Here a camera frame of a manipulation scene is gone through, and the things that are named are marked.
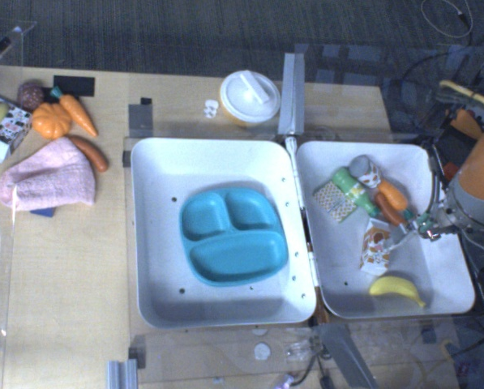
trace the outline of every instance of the pumpkin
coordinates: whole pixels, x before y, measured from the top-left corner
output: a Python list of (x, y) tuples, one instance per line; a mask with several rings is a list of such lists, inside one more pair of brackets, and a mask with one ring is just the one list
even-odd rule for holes
[(59, 139), (71, 129), (72, 118), (60, 104), (40, 104), (32, 112), (32, 128), (46, 139)]

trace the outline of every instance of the sausage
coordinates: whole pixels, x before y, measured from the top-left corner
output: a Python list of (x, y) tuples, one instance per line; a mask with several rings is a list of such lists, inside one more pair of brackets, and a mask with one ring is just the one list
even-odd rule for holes
[(98, 172), (103, 173), (108, 170), (109, 163), (97, 147), (77, 135), (68, 135), (67, 137), (88, 158), (88, 161), (96, 167)]
[(389, 204), (383, 193), (379, 192), (375, 195), (375, 203), (377, 203), (377, 206), (384, 217), (394, 226), (406, 223), (404, 217), (398, 213), (391, 204)]

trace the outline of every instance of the cloth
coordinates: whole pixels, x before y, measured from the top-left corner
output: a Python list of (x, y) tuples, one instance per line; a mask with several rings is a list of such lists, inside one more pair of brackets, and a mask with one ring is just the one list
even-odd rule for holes
[(94, 204), (96, 181), (87, 157), (66, 137), (11, 167), (0, 177), (0, 202), (31, 211), (69, 203)]

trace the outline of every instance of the box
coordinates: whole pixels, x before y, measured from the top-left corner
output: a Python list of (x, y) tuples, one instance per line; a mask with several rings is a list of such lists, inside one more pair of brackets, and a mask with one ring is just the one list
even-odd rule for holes
[(7, 103), (10, 109), (0, 123), (0, 163), (9, 157), (22, 143), (22, 140), (31, 129), (32, 116), (31, 113), (0, 97), (1, 102)]
[[(131, 153), (131, 172), (138, 304), (144, 320), (159, 328), (300, 323), (314, 312), (317, 286), (322, 303), (342, 318), (416, 317), (469, 310), (475, 296), (455, 236), (436, 242), (414, 237), (392, 255), (390, 272), (409, 276), (426, 308), (403, 297), (368, 295), (376, 276), (359, 269), (368, 215), (358, 208), (339, 223), (314, 198), (336, 169), (361, 154), (368, 154), (385, 177), (406, 187), (416, 212), (425, 210), (431, 174), (425, 151), (415, 146), (306, 142), (298, 149), (297, 179), (289, 153), (273, 142), (139, 141)], [(314, 258), (306, 244), (297, 182)], [(188, 266), (178, 217), (191, 196), (230, 187), (248, 187), (269, 200), (281, 219), (289, 257), (282, 269), (264, 280), (212, 287), (197, 280)]]

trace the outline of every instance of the white container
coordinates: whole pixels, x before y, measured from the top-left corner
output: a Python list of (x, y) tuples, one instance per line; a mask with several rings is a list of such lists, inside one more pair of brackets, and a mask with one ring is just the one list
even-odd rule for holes
[(255, 126), (274, 117), (281, 106), (276, 85), (261, 74), (238, 71), (220, 87), (224, 113), (240, 126)]
[[(393, 251), (390, 273), (407, 276), (426, 307), (399, 296), (370, 297), (376, 278), (358, 269), (367, 214), (343, 223), (313, 199), (333, 171), (361, 154), (408, 192), (414, 211), (430, 196), (430, 170), (419, 147), (397, 144), (309, 142), (298, 150), (323, 302), (343, 318), (398, 318), (459, 314), (474, 302), (472, 281), (456, 236), (436, 242), (411, 239)], [(154, 327), (188, 328), (299, 323), (315, 308), (317, 275), (311, 272), (290, 157), (265, 141), (145, 139), (131, 154), (135, 204), (139, 311)], [(222, 187), (250, 187), (274, 206), (285, 231), (289, 261), (274, 276), (234, 287), (199, 281), (186, 261), (179, 211), (188, 198)]]

